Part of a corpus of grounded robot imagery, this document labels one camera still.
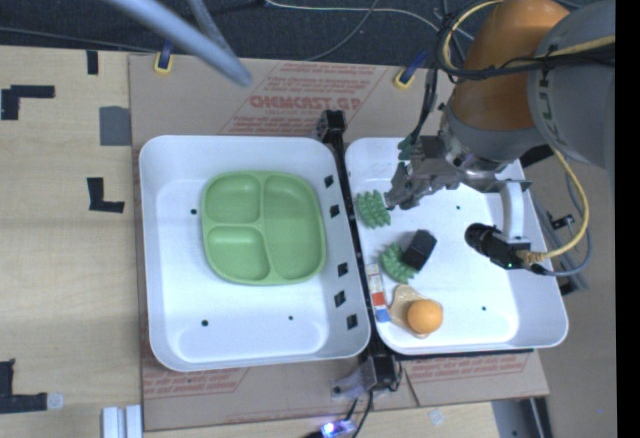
black object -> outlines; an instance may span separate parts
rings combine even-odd
[[[17,120],[21,98],[53,98],[55,86],[14,85],[0,94],[0,120]]]
[[[98,64],[98,52],[95,50],[87,51],[87,74],[89,75],[98,75],[99,64]]]
[[[534,146],[520,157],[520,164],[523,168],[527,168],[549,157],[553,157],[553,150],[549,145]]]
[[[478,253],[489,257],[491,262],[504,269],[523,268],[522,259],[516,255],[516,252],[529,249],[531,243],[527,241],[507,243],[496,237],[496,234],[500,233],[495,226],[474,223],[465,231],[464,240]]]
[[[89,186],[89,210],[98,210],[102,212],[124,212],[124,202],[105,202],[104,201],[104,179],[91,177],[87,178]]]
[[[566,216],[558,219],[553,219],[551,213],[547,212],[547,217],[549,218],[549,223],[551,223],[551,228],[554,230],[559,230],[562,227],[572,225],[576,222],[571,214],[567,214]]]
[[[369,341],[367,348],[360,355],[360,359],[361,361],[365,361],[368,357],[373,359],[374,370],[376,373],[376,384],[372,387],[372,390],[396,391],[400,385],[401,371],[396,368],[397,362],[395,359],[395,353],[387,347],[378,334],[375,322],[375,313],[369,296],[369,286],[367,282],[367,275],[365,273],[364,262],[362,260],[362,255],[359,254],[362,251],[362,248],[360,245],[360,236],[358,235],[355,206],[351,196],[351,189],[349,188],[349,176],[344,157],[344,140],[342,133],[347,128],[344,111],[323,111],[320,121],[325,125],[324,135],[321,138],[321,141],[324,144],[329,144],[333,147],[336,166],[338,169],[338,179],[340,181],[340,188],[342,189],[342,198],[345,204],[345,211],[349,217],[351,239],[353,241],[353,247],[356,253],[358,253],[356,255],[358,272],[360,274],[360,281],[362,283],[365,303],[367,306],[367,315],[371,324],[371,340]]]
[[[420,271],[431,256],[438,241],[426,230],[418,230],[400,260],[416,271]]]
[[[53,98],[56,87],[50,85],[12,84],[11,93],[18,98]]]
[[[15,360],[0,362],[0,413],[24,413],[47,409],[47,394],[14,395],[13,365]]]
[[[0,120],[17,120],[20,99],[11,90],[2,90],[0,96]]]

yellow object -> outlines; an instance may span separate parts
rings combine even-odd
[[[498,4],[469,48],[464,69],[482,70],[502,66],[511,59],[531,58],[545,35],[568,14],[552,0],[506,0]],[[521,72],[463,81],[453,90],[451,110],[458,120],[475,129],[531,129],[535,125],[529,110],[528,80],[529,74]]]
[[[578,192],[580,202],[582,203],[582,224],[580,225],[580,228],[578,229],[578,233],[576,233],[573,239],[571,239],[564,246],[561,246],[555,250],[546,251],[546,252],[523,250],[523,251],[516,252],[516,255],[518,255],[527,264],[532,264],[534,262],[541,262],[549,258],[557,257],[558,255],[562,255],[563,253],[569,251],[576,244],[578,244],[578,242],[580,242],[584,234],[587,232],[587,227],[589,226],[590,211],[589,211],[589,201],[587,200],[587,195],[585,194],[584,189],[582,188],[582,185],[578,180],[578,177],[573,172],[573,170],[571,169],[571,166],[569,166],[569,163],[565,160],[562,154],[555,148],[552,148],[551,150],[555,154],[556,159],[558,159],[558,161],[560,162],[564,170],[567,172],[567,175],[569,175],[571,182],[573,182],[573,185],[575,186],[576,191]]]
[[[407,310],[407,324],[416,333],[432,333],[442,325],[442,307],[432,299],[414,301]]]
[[[411,77],[409,77],[409,80],[407,82],[402,82],[400,78],[402,77],[402,74],[405,72],[405,70],[406,70],[405,68],[400,70],[398,72],[398,75],[396,75],[393,79],[393,85],[401,91],[408,90],[409,86],[411,86],[411,84],[413,83],[413,80],[416,78],[415,75],[412,75]]]
[[[158,52],[156,54],[156,59],[153,62],[153,71],[160,75],[168,75],[171,72],[171,68],[173,67],[173,55],[169,56],[169,62],[167,63],[166,68],[162,68],[160,66],[160,56],[162,52]]]

green toy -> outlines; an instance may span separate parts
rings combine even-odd
[[[398,283],[409,284],[409,280],[414,277],[416,270],[400,260],[402,249],[396,243],[392,243],[382,255],[380,264],[382,269]]]
[[[369,228],[391,224],[391,215],[378,191],[356,195],[356,208],[362,222]]]

metal bracket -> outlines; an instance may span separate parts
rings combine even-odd
[[[576,222],[571,214],[567,214],[566,216],[558,219],[553,219],[551,213],[547,212],[547,217],[549,218],[549,223],[551,223],[551,228],[553,228],[554,230],[558,230],[565,226],[568,226],[569,229],[571,229],[571,225]]]
[[[332,381],[331,399],[357,399],[371,390],[375,384],[375,365],[373,358],[370,356],[348,376]]]
[[[371,389],[377,391],[388,389],[394,391],[397,390],[400,384],[400,373],[397,368],[395,354],[384,344],[378,335],[376,328],[375,309],[373,308],[369,294],[369,283],[362,257],[362,247],[360,246],[360,237],[358,235],[355,208],[353,198],[351,196],[351,189],[349,188],[349,174],[344,156],[344,140],[342,133],[345,129],[346,120],[343,111],[323,111],[317,130],[322,131],[320,138],[321,141],[333,147],[338,176],[340,179],[340,187],[342,189],[342,198],[344,200],[347,216],[349,217],[351,239],[353,241],[354,251],[356,252],[358,272],[360,274],[362,291],[364,293],[365,303],[367,306],[367,315],[369,317],[369,322],[371,323],[371,340],[361,355],[363,361],[358,368],[359,370],[352,373],[354,377],[351,378],[350,376],[347,376],[347,378],[338,382],[343,383],[344,386],[334,384],[333,388],[335,390],[335,388],[338,387],[340,394],[345,391],[350,394],[355,393],[358,390],[361,390],[363,386],[368,386],[366,390]]]
[[[142,408],[139,404],[118,408],[102,408],[101,438],[142,438]]]

wooden table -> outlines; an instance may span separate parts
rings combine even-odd
[[[0,121],[0,361],[16,359],[14,394],[60,392],[61,409],[0,415],[2,437],[100,436],[101,409],[141,403],[131,148],[101,146],[99,109],[128,108],[127,57],[0,47],[0,88],[54,85]],[[123,213],[89,210],[104,179]],[[497,438],[490,402],[373,412],[361,436]],[[304,436],[313,418],[145,433],[159,438]]]

